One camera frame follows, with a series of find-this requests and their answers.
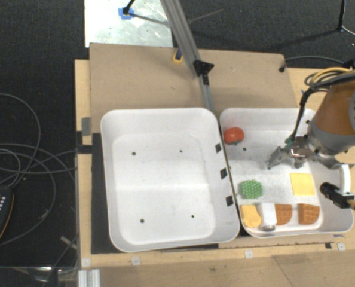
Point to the red toy tomato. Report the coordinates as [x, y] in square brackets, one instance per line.
[233, 135]

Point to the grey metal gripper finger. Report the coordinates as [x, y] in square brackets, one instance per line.
[299, 161]
[276, 158]

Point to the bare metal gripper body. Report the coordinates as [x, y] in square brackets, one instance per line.
[310, 151]

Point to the yellow toy bread piece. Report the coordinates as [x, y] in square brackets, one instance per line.
[249, 215]

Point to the brown cardboard board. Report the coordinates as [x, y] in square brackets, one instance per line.
[153, 79]

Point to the white plastic tray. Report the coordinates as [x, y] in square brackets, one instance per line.
[162, 184]
[267, 166]

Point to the white small can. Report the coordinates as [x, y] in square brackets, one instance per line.
[268, 215]

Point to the yellow toy cheese slice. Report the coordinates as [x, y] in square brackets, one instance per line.
[302, 184]

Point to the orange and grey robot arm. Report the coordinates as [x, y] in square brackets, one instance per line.
[336, 115]

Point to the brown toy waffle piece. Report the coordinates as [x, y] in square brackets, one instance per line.
[308, 214]
[283, 214]

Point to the black cylinder on white bracket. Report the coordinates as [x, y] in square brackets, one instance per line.
[334, 193]

